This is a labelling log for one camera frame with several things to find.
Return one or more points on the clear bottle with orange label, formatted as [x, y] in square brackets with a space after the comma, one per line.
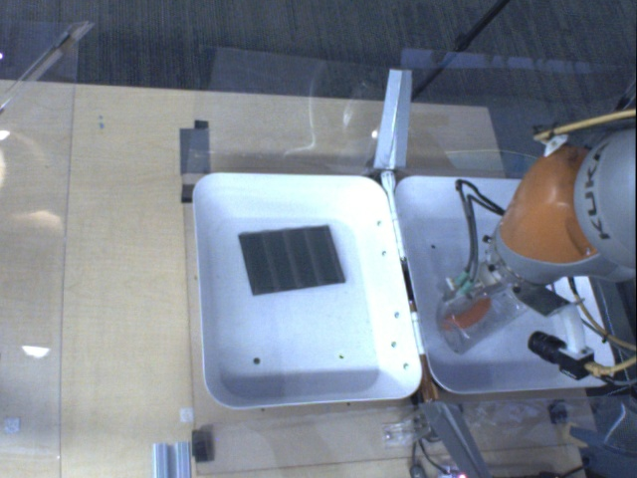
[465, 319]

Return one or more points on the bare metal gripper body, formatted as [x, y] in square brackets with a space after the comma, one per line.
[495, 279]

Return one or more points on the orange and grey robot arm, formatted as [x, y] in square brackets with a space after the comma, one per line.
[547, 217]

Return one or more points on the white plastic tray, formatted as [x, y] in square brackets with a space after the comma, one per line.
[433, 217]
[308, 331]

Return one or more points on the dark grey ribbed rectangular mat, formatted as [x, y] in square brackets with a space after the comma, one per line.
[291, 259]

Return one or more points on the black cylinder on white bracket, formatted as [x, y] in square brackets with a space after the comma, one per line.
[550, 347]

